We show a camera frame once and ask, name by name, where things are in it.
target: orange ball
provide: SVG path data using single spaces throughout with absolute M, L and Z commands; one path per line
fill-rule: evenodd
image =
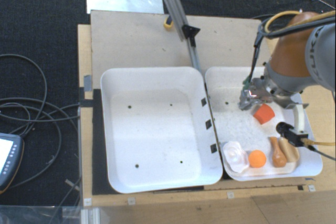
M 266 164 L 266 155 L 260 150 L 255 150 L 248 156 L 250 166 L 253 168 L 261 168 Z

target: metal bracket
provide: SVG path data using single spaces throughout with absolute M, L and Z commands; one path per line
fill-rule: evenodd
M 199 28 L 190 26 L 190 25 L 183 25 L 182 31 L 185 38 L 190 39 L 191 46 L 196 48 L 195 36 L 201 31 Z

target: black floor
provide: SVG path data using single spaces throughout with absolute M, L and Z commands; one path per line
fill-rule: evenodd
M 309 0 L 181 1 L 187 14 L 209 16 L 251 18 L 288 9 L 331 10 L 319 1 Z M 335 0 L 324 1 L 335 6 Z M 88 23 L 86 0 L 0 0 L 0 55 L 19 54 L 30 58 L 45 73 L 47 101 L 59 107 L 76 104 L 79 101 L 77 25 Z M 14 57 L 0 58 L 0 70 L 0 99 L 43 98 L 43 80 L 31 63 Z M 67 112 L 74 116 L 77 109 Z M 6 113 L 26 116 L 22 109 L 6 110 Z M 0 132 L 10 132 L 16 126 L 20 124 L 0 118 Z M 36 206 L 60 203 L 69 190 L 65 180 L 75 182 L 78 179 L 79 165 L 76 131 L 69 122 L 60 123 L 59 128 L 62 144 L 56 161 L 36 179 L 0 195 L 0 204 Z M 58 147 L 57 127 L 52 123 L 35 124 L 25 138 L 25 144 L 22 165 L 13 185 L 35 175 L 53 159 Z M 65 205 L 73 205 L 77 198 L 78 193 L 74 191 Z

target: black connector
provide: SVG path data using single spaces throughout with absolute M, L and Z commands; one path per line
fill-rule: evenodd
M 298 134 L 294 130 L 294 127 L 286 122 L 279 122 L 277 124 L 277 132 L 286 138 L 290 144 L 295 147 L 304 146 L 303 138 L 308 138 L 308 134 Z

